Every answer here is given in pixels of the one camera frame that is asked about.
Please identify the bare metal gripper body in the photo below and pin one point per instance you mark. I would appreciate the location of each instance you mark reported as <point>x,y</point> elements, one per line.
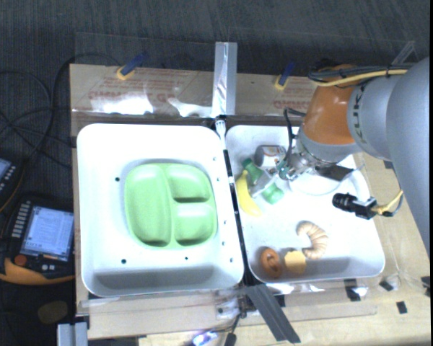
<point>300,164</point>

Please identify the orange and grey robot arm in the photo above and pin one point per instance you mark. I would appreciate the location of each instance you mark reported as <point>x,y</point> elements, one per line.
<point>389,114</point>

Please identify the white can with orange print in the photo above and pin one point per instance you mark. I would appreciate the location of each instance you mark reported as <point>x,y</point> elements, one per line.
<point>265,154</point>

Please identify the green bottle with white label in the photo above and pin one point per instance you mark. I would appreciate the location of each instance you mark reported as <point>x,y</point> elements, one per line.
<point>262,186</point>

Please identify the yellow banana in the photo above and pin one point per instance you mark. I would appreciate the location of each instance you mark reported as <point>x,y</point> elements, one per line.
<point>246,200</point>

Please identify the thin black and white rod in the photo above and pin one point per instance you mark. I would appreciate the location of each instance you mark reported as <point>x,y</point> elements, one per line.
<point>229,171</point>

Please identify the beige croissant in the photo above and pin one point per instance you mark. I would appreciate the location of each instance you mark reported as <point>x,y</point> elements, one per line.
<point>318,243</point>

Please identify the white plastic tray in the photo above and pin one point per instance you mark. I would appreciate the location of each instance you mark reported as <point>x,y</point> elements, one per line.
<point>101,211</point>
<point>346,240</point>

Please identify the yellow biscuit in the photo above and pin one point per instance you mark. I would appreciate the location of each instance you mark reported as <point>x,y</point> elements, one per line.
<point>295,262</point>

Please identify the brown doughnut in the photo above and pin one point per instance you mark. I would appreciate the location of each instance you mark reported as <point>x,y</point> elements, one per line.
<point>270,262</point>

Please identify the green divided plate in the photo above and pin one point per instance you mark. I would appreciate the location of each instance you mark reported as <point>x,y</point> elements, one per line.
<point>148,207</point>

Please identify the brown cardboard board red print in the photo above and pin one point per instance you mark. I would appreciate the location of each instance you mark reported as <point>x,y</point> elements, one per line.
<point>158,85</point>

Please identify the black cylinder on white bracket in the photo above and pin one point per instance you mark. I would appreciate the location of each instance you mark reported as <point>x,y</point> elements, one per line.
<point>350,202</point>

